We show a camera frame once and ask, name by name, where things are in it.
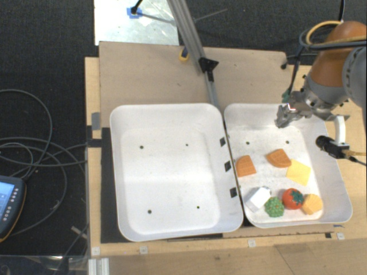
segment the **white tray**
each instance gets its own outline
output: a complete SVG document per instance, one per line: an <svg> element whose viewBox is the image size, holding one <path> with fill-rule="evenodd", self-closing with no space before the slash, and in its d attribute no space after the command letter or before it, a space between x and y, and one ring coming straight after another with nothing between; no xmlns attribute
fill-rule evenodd
<svg viewBox="0 0 367 275"><path fill-rule="evenodd" d="M324 121L313 116L293 121L286 128L277 128L274 120L276 104L231 104L224 112L229 144L235 162L250 155L256 174L239 178L243 200L261 186L267 186L272 196L280 199L284 190L293 187L303 194L317 194L323 200L323 210L306 215L301 210L285 210L284 216L271 218L264 207L252 212L246 205L248 220L261 228L345 222L352 216L352 204L339 171L337 161L321 151L315 144L320 135L327 136ZM282 148L290 159L311 167L307 186L286 178L286 168L268 163L266 155Z"/></svg>
<svg viewBox="0 0 367 275"><path fill-rule="evenodd" d="M223 233L241 226L243 210L218 109L125 105L111 113L110 126L118 224L127 239Z"/></svg>

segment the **yellow block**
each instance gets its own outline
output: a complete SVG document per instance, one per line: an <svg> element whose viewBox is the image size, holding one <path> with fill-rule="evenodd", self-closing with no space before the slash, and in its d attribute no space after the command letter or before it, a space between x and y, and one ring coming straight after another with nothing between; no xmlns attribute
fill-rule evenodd
<svg viewBox="0 0 367 275"><path fill-rule="evenodd" d="M292 165L288 167L286 177L306 186L307 182L309 182L311 168L293 159L291 162Z"/></svg>

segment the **red tomato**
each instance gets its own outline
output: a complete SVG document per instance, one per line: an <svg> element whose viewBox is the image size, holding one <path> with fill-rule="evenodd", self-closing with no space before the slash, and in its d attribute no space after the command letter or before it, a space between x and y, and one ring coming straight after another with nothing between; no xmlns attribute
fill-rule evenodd
<svg viewBox="0 0 367 275"><path fill-rule="evenodd" d="M303 205L303 195L295 188L289 188L283 194L282 201L284 206L289 210L296 210Z"/></svg>

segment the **black carpet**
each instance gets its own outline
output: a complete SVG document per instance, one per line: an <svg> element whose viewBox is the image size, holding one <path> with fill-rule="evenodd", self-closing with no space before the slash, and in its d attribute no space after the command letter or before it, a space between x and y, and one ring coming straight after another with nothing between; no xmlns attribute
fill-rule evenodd
<svg viewBox="0 0 367 275"><path fill-rule="evenodd" d="M293 54L302 30L338 18L340 0L187 2L194 18L228 9L196 23L205 46ZM366 4L367 0L346 0L345 20L366 23ZM0 90L22 89L39 97L53 118L52 141L63 147L86 141L84 57L97 55L93 44L93 0L0 0ZM34 100L0 94L0 138L46 139L47 127L45 112ZM73 152L78 159L84 158L83 148ZM17 160L28 160L22 150L13 155ZM61 161L71 162L64 156ZM10 175L16 169L19 167L0 161L0 175ZM65 170L67 195L57 212L37 228L1 243L0 254L62 254L69 248L76 237L70 228L82 229L87 219L83 173L78 167ZM42 168L35 172L14 231L47 215L60 199L63 186L60 169ZM84 245L81 239L71 254L80 254Z"/></svg>

